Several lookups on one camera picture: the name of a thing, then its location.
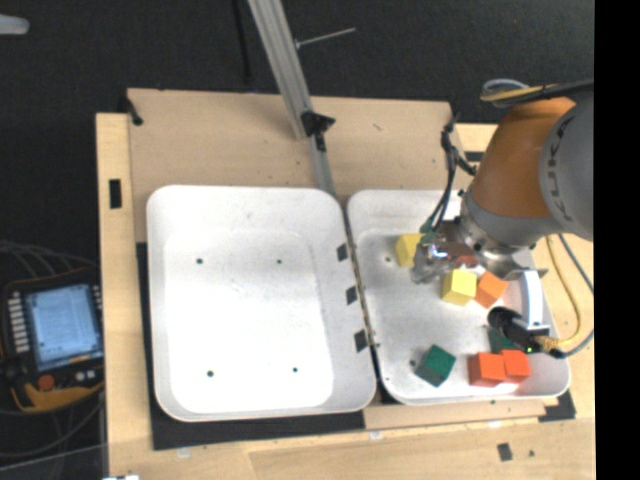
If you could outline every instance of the wooden platform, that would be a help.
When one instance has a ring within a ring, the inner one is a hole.
[[[96,118],[111,474],[133,472],[143,480],[595,478],[593,342],[570,358],[571,387],[560,401],[407,407],[377,399],[364,410],[363,431],[154,451],[135,253],[145,239],[146,198],[169,183],[313,186],[313,180],[307,145],[293,138],[278,95],[132,89],[129,98],[142,126],[124,114]],[[444,186],[439,139],[451,115],[446,102],[314,97],[313,103],[316,112],[336,118],[327,142],[341,203],[364,188]],[[461,151],[481,152],[494,128],[458,125],[452,139]],[[456,188],[469,181],[460,172]],[[113,205],[114,186],[121,205]],[[567,239],[593,275],[592,244]],[[593,298],[559,243],[554,250],[576,287],[586,335]],[[539,268],[550,269],[545,294],[560,335],[570,335],[575,315],[544,240],[534,257]],[[567,411],[559,405],[567,401],[575,418],[540,423],[554,410],[562,418]],[[511,460],[501,459],[498,445],[505,443]]]

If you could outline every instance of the cable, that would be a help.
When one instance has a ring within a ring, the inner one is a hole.
[[[20,251],[26,251],[35,257],[42,258],[43,256],[49,256],[49,257],[56,258],[60,260],[68,270],[71,270],[73,268],[73,266],[69,263],[69,261],[75,261],[77,263],[89,265],[92,267],[98,266],[98,264],[95,261],[92,261],[88,258],[84,258],[82,256],[75,256],[73,254],[68,254],[65,252],[56,252],[51,249],[41,247],[39,245],[25,245],[25,244],[18,244],[16,242],[12,242],[10,240],[0,240],[0,252],[12,254],[12,253],[15,253],[16,249]]]
[[[55,407],[53,409],[47,409],[46,411],[23,412],[23,411],[12,411],[10,409],[0,409],[0,416],[12,416],[15,418],[36,418],[38,416],[48,416],[52,413],[66,411],[73,407],[77,407],[78,405],[81,405],[87,402],[91,398],[101,395],[103,392],[104,392],[104,388],[100,388],[97,391],[88,394],[86,397],[76,400],[75,402],[71,402],[66,405],[61,405],[60,407]]]
[[[584,279],[585,283],[587,283],[587,286],[589,287],[589,290],[591,290],[591,293],[593,294],[594,293],[593,283],[591,282],[591,279],[589,279],[589,276],[587,275],[587,273],[582,268],[582,265],[580,265],[580,262],[578,261],[578,258],[576,258],[575,254],[573,254],[573,251],[571,250],[571,247],[569,247],[569,244],[567,243],[567,240],[565,239],[565,237],[563,235],[558,235],[558,238],[560,238],[560,241],[562,242],[562,245],[564,245],[564,248],[566,249],[567,254],[569,254],[569,257],[571,258],[571,261],[573,261],[573,264],[578,269],[578,272],[580,272],[580,275],[582,276],[582,279]]]
[[[451,144],[450,133],[453,131],[456,121],[460,118],[460,113],[455,114],[451,120],[444,126],[440,133],[440,145],[444,149],[447,160],[447,184],[438,201],[438,204],[434,208],[433,212],[422,226],[420,226],[420,232],[424,233],[423,240],[431,242],[436,231],[442,224],[444,214],[447,211],[449,204],[449,198],[451,196],[451,188],[453,187],[453,180],[455,177],[456,167],[458,165],[459,153],[458,149]]]
[[[27,269],[29,274],[31,274],[31,277],[38,277],[38,273],[31,267],[31,265],[29,265],[29,262],[25,260],[20,253],[9,251],[8,254],[11,254],[15,259],[22,263],[22,266]]]
[[[536,87],[517,87],[512,90],[493,90],[483,92],[480,95],[482,101],[492,103],[497,107],[508,107],[517,103],[528,103],[531,101],[558,98],[560,96],[570,96],[576,92],[593,90],[595,81],[593,78],[580,80],[578,82],[569,82],[563,84],[547,84]]]
[[[560,238],[560,241],[562,242],[562,245],[564,246],[564,248],[566,249],[567,253],[569,254],[569,257],[573,261],[573,264],[576,266],[576,268],[580,272],[580,275],[582,276],[584,281],[587,283],[587,286],[589,287],[589,290],[591,291],[592,294],[594,294],[593,283],[591,282],[591,280],[589,279],[589,276],[587,276],[586,272],[582,268],[582,265],[580,265],[580,262],[578,261],[578,259],[576,258],[575,254],[571,250],[571,247],[569,246],[569,244],[567,243],[567,241],[565,240],[565,238],[561,234],[559,234],[558,237]],[[582,315],[580,314],[580,310],[578,309],[578,303],[576,302],[576,299],[575,299],[575,297],[573,295],[573,292],[569,288],[569,283],[565,279],[563,271],[562,271],[562,269],[560,268],[560,266],[559,266],[559,264],[557,262],[555,253],[553,252],[551,238],[549,236],[547,236],[546,237],[546,241],[547,241],[547,247],[549,249],[549,254],[551,256],[551,261],[553,263],[554,268],[556,269],[556,272],[558,272],[558,276],[560,278],[560,282],[562,283],[565,291],[567,292],[567,295],[569,296],[569,299],[571,301],[571,305],[573,307],[573,310],[574,310],[574,312],[576,314],[576,318],[577,318],[578,323],[577,323],[576,330],[574,331],[573,335],[571,337],[567,338],[567,339],[560,340],[558,338],[550,338],[549,336],[538,336],[535,339],[535,341],[542,346],[542,348],[543,348],[543,350],[545,352],[549,352],[554,357],[566,358],[566,357],[569,357],[569,356],[572,356],[572,355],[576,354],[577,352],[579,352],[580,350],[582,350],[584,347],[587,346],[587,344],[593,339],[593,337],[595,335],[595,328],[591,329],[591,332],[589,333],[589,335],[581,343],[576,345],[576,347],[573,348],[572,350],[569,350],[569,351],[559,350],[558,347],[563,347],[563,346],[570,345],[571,343],[573,343],[576,340],[576,338],[580,334],[581,329],[582,329]]]
[[[32,250],[31,248],[29,248],[27,246],[22,246],[22,245],[19,245],[19,244],[15,244],[15,243],[12,243],[12,242],[6,242],[4,240],[2,241],[2,244],[6,244],[3,247],[4,250],[2,252],[7,252],[9,254],[13,254],[14,256],[16,254],[16,250],[21,251],[21,252],[26,252],[27,254],[30,254],[31,256],[36,258],[44,266],[44,268],[47,270],[48,274],[52,274],[53,275],[53,274],[56,273],[56,271],[53,268],[53,266],[51,265],[51,263],[49,263],[42,254],[39,254],[38,252]]]
[[[32,448],[31,450],[17,451],[17,452],[0,452],[0,459],[15,459],[21,457],[31,457],[33,455],[38,455],[40,453],[44,453],[49,451],[51,448],[58,446],[59,444],[68,441],[71,437],[77,434],[91,419],[100,411],[102,405],[104,404],[103,400],[100,400],[98,405],[96,405],[89,413],[80,420],[75,427],[69,430],[66,434],[59,437],[55,441],[50,442],[49,444],[40,446],[38,448]]]
[[[56,426],[56,433],[58,437],[62,437],[62,430],[60,429],[60,422],[58,421],[58,417],[56,414],[51,415],[54,424]],[[73,428],[73,419],[74,419],[74,410],[73,407],[69,411],[69,416],[67,417],[67,432],[70,432]],[[65,439],[63,443],[60,444],[58,451],[56,452],[56,459],[53,468],[49,472],[49,478],[51,480],[60,480],[62,475],[62,471],[64,469],[64,464],[66,460],[66,452],[69,450],[69,440]]]

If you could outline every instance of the black clamp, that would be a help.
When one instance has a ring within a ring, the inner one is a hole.
[[[318,151],[326,152],[327,145],[324,141],[324,132],[326,132],[336,120],[332,117],[316,114],[310,110],[304,112],[300,117],[307,137],[313,136],[316,139],[316,148]]]
[[[133,103],[126,96],[121,96],[118,100],[118,112],[123,114],[131,114],[131,122],[136,126],[142,125],[144,120],[138,114],[136,107],[133,106]]]

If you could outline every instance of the white tray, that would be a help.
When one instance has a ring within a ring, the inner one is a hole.
[[[469,384],[467,358],[491,350],[487,309],[475,301],[465,306],[443,301],[439,282],[415,284],[409,268],[397,263],[394,251],[398,236],[418,232],[441,195],[441,191],[365,190],[348,203],[364,302],[385,388],[409,405],[562,394],[570,381],[568,361],[542,353],[528,356],[532,375],[520,384],[503,383],[493,388]],[[445,219],[453,219],[459,211],[460,199],[452,195]],[[514,259],[535,268],[528,250]],[[518,284],[510,283],[499,302],[521,311],[521,300]],[[543,315],[551,335],[557,336],[546,300]],[[456,358],[448,379],[438,387],[414,373],[415,364],[433,344]]]
[[[317,189],[166,186],[147,204],[155,391],[182,421],[357,411],[376,379],[342,210]]]

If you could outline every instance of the orange block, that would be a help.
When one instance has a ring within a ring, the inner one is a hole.
[[[502,349],[500,354],[504,358],[507,382],[519,383],[531,375],[529,357],[522,350]]]
[[[504,382],[507,373],[504,368],[504,356],[490,352],[478,352],[467,359],[469,384],[492,388]]]
[[[509,286],[509,281],[500,279],[487,270],[480,277],[480,281],[478,281],[474,300],[489,309],[500,297],[502,297],[507,286]]]

